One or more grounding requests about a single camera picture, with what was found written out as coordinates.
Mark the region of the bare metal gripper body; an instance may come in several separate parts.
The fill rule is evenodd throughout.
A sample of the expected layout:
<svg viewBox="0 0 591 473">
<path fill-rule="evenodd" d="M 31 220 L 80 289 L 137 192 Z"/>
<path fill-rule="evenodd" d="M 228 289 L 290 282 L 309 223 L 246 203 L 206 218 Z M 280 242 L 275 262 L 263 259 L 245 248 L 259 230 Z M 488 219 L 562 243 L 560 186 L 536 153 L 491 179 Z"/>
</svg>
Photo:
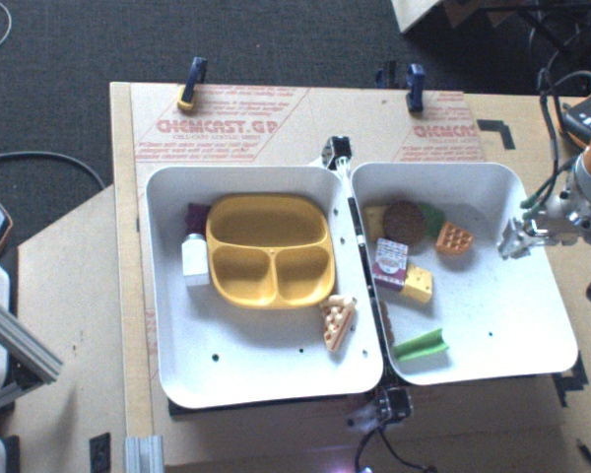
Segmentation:
<svg viewBox="0 0 591 473">
<path fill-rule="evenodd" d="M 546 244 L 573 245 L 582 240 L 591 245 L 591 193 L 566 188 L 553 195 L 531 226 Z"/>
</svg>

